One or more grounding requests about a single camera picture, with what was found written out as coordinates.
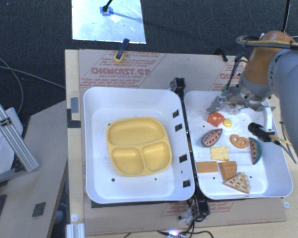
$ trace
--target aluminum profile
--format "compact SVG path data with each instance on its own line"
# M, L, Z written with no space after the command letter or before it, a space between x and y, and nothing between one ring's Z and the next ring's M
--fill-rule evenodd
M22 137L16 131L14 125L9 122L9 117L0 104L0 131L14 150L18 159L27 172L31 172L39 166L38 161L25 145Z

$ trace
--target black carpet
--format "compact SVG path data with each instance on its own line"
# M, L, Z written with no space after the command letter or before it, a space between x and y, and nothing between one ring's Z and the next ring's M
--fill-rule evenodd
M240 35L281 30L286 0L141 0L147 44L131 51L228 55L244 50ZM65 84L65 49L118 49L117 43L72 40L71 0L0 0L0 57L9 66ZM298 0L291 0L288 33L298 35ZM23 123L65 99L65 91L19 74L24 88ZM20 104L10 72L0 70L0 102Z

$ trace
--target yellow cheese slice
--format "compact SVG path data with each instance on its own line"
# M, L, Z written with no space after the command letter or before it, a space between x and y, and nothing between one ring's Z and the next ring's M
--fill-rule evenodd
M218 161L228 161L228 148L227 146L211 147L211 159Z

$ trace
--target yellow and black clamp handle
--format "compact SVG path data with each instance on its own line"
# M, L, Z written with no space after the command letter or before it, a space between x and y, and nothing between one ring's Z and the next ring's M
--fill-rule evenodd
M129 45L129 40L128 39L124 39L123 43L120 46L119 51L117 51L117 53L114 56L114 61L115 62L121 62L122 59L124 58L124 51L128 48Z

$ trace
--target pizza slice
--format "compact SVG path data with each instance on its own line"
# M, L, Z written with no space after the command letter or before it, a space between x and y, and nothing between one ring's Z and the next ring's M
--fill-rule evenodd
M229 179L224 184L244 193L249 193L250 190L249 181L247 175L244 172Z

